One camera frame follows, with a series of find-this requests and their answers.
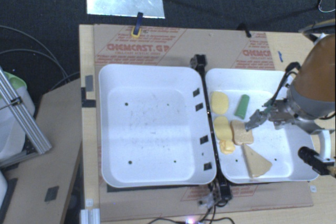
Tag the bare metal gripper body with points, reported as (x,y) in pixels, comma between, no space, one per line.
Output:
(284,112)

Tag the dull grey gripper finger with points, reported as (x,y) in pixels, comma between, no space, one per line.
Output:
(254,117)
(252,126)

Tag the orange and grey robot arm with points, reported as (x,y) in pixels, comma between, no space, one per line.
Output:
(319,68)

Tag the tan bread slice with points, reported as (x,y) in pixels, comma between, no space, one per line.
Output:
(242,136)

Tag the green cylinder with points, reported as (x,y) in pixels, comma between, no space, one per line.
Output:
(242,106)

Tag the oval yellow biscuit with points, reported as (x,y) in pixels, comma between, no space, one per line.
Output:
(222,128)

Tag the small yellow crinkled piece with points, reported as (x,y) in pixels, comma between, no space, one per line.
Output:
(227,147)

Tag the white plastic tray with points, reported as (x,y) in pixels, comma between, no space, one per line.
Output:
(152,128)
(278,149)

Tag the tan pizza slice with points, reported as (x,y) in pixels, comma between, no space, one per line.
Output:
(256,164)

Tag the round yellow biscuit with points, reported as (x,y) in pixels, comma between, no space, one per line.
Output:
(220,102)

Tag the thin black rod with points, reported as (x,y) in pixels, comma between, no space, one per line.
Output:
(210,115)

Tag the brown cardboard board red print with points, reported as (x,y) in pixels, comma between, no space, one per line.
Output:
(157,47)

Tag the black cylinder on white bracket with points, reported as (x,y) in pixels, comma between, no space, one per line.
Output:
(313,158)

